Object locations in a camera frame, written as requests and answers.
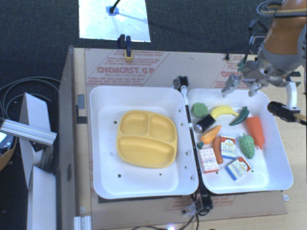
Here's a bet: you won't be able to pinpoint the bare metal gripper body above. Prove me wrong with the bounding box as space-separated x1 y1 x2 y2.
241 60 292 87

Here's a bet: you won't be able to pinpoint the yellow banana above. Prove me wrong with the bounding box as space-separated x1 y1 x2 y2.
210 105 240 120

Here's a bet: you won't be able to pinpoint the green chili pepper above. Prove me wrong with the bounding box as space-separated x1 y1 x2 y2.
228 106 250 127

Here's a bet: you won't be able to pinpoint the green broccoli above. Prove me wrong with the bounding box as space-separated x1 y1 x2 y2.
191 102 209 118

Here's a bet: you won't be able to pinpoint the orange bottle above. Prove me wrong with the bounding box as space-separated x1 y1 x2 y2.
245 115 265 150

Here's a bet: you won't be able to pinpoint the black can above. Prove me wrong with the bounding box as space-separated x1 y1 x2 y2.
194 114 216 133

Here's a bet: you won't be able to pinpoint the orange carrot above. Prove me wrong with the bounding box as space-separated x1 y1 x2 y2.
196 125 222 150

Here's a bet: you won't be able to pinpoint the thin black and white rod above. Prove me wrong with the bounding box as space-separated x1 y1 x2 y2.
181 86 209 202

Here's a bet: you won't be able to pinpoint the green grapes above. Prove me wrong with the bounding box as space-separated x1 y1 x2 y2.
238 133 255 160

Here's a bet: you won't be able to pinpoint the blue and white carton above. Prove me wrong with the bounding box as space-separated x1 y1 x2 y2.
220 135 236 159
225 156 253 181

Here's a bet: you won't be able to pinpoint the red sausage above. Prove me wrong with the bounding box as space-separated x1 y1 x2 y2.
212 136 224 165

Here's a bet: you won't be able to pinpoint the red and white carton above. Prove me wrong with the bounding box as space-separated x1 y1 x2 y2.
198 148 220 174

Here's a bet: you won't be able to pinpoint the brown cardboard board red print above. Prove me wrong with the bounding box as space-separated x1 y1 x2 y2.
84 48 288 230

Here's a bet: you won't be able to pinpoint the white plastic tray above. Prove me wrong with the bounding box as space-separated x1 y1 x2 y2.
187 88 294 195
89 85 200 200

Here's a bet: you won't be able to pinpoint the yellow divided plate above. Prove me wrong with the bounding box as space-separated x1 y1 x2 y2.
116 110 178 169

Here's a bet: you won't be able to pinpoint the black cylinder on white bracket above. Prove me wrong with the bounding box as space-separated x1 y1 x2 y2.
267 81 302 123

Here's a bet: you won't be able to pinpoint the black block with thin wires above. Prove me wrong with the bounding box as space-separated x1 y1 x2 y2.
173 76 189 90
196 190 213 213

